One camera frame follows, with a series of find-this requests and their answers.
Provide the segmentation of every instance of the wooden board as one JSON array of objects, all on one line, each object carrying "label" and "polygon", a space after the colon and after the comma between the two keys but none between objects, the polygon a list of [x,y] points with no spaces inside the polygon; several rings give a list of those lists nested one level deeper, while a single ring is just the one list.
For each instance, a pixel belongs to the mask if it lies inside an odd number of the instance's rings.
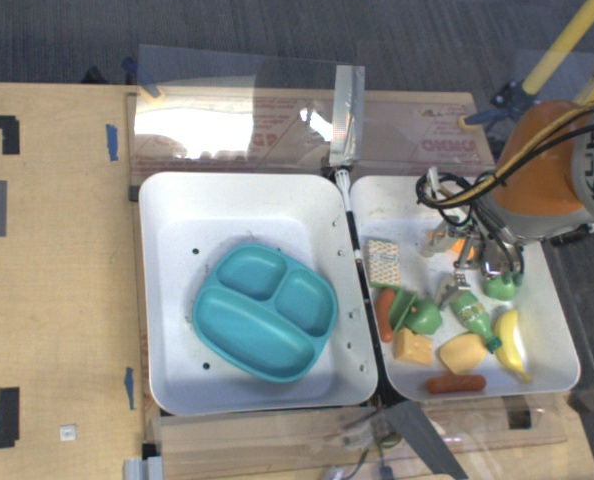
[{"label": "wooden board", "polygon": [[[593,456],[583,427],[564,397],[533,395],[528,405],[532,408],[531,429],[510,430],[500,399],[429,404],[424,411],[471,480],[594,480]],[[339,425],[339,410],[330,410],[316,420],[315,413],[307,412],[303,419],[310,418],[311,424],[306,427],[297,417],[291,412],[251,416],[245,423],[239,419],[239,427],[234,418],[213,418],[211,428],[204,421],[188,425],[183,419],[166,424],[159,433],[166,478],[196,480],[222,475],[230,480],[319,480],[327,469],[324,465],[340,466],[350,474],[358,451],[342,443],[344,436],[361,436],[357,432],[361,424]],[[241,432],[235,433],[233,425]],[[384,453],[395,478],[452,478],[433,475],[405,441]],[[380,462],[373,446],[353,478],[379,478]],[[294,464],[303,467],[286,470]]]},{"label": "wooden board", "polygon": [[[119,479],[123,460],[141,455],[128,92],[0,84],[0,114],[14,115],[21,135],[21,154],[2,155],[0,133],[0,387],[20,388],[20,439],[0,449],[2,479]],[[119,138],[114,162],[107,124]],[[76,440],[61,441],[70,424]]]},{"label": "wooden board", "polygon": [[[333,91],[202,86],[165,90],[161,100],[142,96],[129,104],[129,119],[135,123],[130,141],[133,185],[162,170],[318,175],[322,159],[329,158],[326,128],[312,123],[326,122],[332,134]],[[458,125],[460,116],[475,112],[472,95],[464,92],[366,91],[358,119],[360,161],[354,163],[353,179],[421,174],[431,165],[475,176],[492,168],[483,128],[464,131]],[[214,133],[207,134],[207,129]]]}]

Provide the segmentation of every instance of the clear plastic sheet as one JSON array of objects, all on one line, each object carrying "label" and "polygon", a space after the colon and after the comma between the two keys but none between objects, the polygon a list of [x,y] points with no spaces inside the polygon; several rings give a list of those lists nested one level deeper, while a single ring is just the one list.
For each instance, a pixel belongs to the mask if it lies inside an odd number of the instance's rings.
[{"label": "clear plastic sheet", "polygon": [[470,94],[364,91],[348,64],[142,45],[125,66],[131,184],[161,171],[464,175],[493,166]]},{"label": "clear plastic sheet", "polygon": [[362,141],[361,66],[142,46],[133,186],[160,171],[319,173]]},{"label": "clear plastic sheet", "polygon": [[[349,478],[354,472],[353,478],[367,480],[380,478],[385,467],[397,479],[431,474],[450,478],[451,472],[456,478],[454,470],[429,469],[423,459],[431,450],[418,454],[419,447],[394,429],[390,413],[396,408],[162,417],[151,421],[151,430],[166,478],[319,480],[334,478],[326,476],[334,472]],[[548,471],[572,480],[579,478],[574,460],[557,467],[559,456],[589,453],[570,439],[572,409],[558,395],[427,403],[421,408],[468,478],[522,479]],[[409,436],[420,431],[411,428]],[[542,453],[522,461],[518,450],[526,447]]]}]

